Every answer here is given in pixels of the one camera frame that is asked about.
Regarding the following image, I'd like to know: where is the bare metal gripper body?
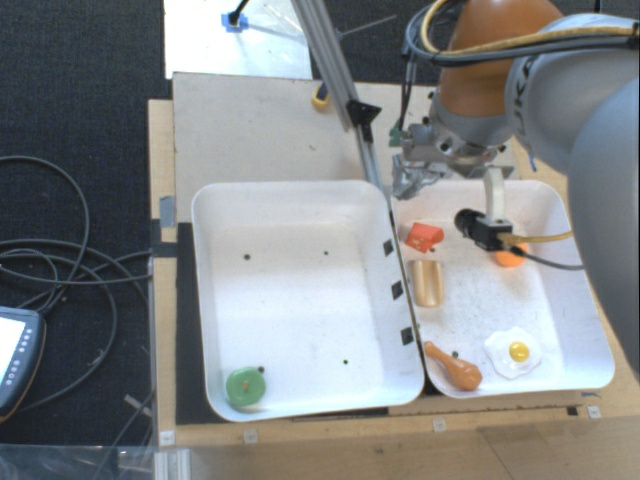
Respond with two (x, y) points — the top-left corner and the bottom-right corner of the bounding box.
(398, 123), (503, 178)

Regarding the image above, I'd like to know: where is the red carton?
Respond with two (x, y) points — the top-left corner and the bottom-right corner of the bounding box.
(404, 221), (446, 254)

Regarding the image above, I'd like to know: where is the tan hot dog bun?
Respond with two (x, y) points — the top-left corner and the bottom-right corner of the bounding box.
(410, 259), (446, 309)

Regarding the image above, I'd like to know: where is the orange ball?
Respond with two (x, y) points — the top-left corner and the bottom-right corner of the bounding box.
(494, 241), (529, 269)

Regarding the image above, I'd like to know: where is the white plastic tray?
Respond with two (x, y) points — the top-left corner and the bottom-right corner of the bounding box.
(389, 178), (617, 400)
(190, 179), (427, 424)

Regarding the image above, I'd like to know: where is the brown chicken drumstick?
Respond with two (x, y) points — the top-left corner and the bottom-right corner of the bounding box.
(423, 340), (484, 392)

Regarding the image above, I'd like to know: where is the white fried egg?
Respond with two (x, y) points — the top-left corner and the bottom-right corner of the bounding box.
(483, 326), (543, 381)

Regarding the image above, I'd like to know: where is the green round disc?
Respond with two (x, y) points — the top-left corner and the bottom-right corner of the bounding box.
(225, 366), (268, 408)

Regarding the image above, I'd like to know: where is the pale wood board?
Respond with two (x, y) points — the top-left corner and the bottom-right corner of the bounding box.
(147, 98), (640, 448)

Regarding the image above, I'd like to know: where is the black cylinder on white bracket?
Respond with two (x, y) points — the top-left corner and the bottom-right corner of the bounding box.
(453, 165), (516, 254)

